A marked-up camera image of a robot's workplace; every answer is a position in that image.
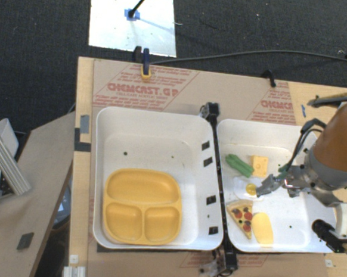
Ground yellow toy cheese wedge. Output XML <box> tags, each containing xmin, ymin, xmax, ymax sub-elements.
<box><xmin>248</xmin><ymin>154</ymin><xmax>269</xmax><ymax>179</ymax></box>

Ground white plastic tray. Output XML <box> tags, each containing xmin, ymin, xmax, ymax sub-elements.
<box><xmin>85</xmin><ymin>104</ymin><xmax>234</xmax><ymax>258</ymax></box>
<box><xmin>207</xmin><ymin>117</ymin><xmax>346</xmax><ymax>260</ymax></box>

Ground green toy beans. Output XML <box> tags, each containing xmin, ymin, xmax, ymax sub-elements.
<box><xmin>224</xmin><ymin>153</ymin><xmax>256</xmax><ymax>179</ymax></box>

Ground thin black and white rod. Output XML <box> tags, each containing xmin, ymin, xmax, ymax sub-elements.
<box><xmin>199</xmin><ymin>116</ymin><xmax>243</xmax><ymax>254</ymax></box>

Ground toy pizza slice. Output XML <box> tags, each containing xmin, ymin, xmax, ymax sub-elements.
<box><xmin>223</xmin><ymin>198</ymin><xmax>256</xmax><ymax>241</ymax></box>

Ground white and yellow fried egg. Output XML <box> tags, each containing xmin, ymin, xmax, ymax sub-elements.
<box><xmin>231</xmin><ymin>175</ymin><xmax>265</xmax><ymax>202</ymax></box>

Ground black cylinder on white bracket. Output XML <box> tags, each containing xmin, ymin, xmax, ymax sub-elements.
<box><xmin>309</xmin><ymin>200</ymin><xmax>347</xmax><ymax>254</ymax></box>

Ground brown cardboard board, red print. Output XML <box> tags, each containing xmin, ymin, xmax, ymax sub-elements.
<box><xmin>76</xmin><ymin>58</ymin><xmax>346</xmax><ymax>277</ymax></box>

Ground pale yellow oval toy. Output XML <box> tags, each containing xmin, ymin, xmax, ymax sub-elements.
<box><xmin>249</xmin><ymin>211</ymin><xmax>277</xmax><ymax>246</ymax></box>

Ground yellow divided plate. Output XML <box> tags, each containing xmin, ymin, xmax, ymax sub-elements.
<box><xmin>99</xmin><ymin>166</ymin><xmax>187</xmax><ymax>250</ymax></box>

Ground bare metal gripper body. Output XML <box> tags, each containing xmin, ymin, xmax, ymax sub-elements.
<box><xmin>280</xmin><ymin>162</ymin><xmax>339</xmax><ymax>197</ymax></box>

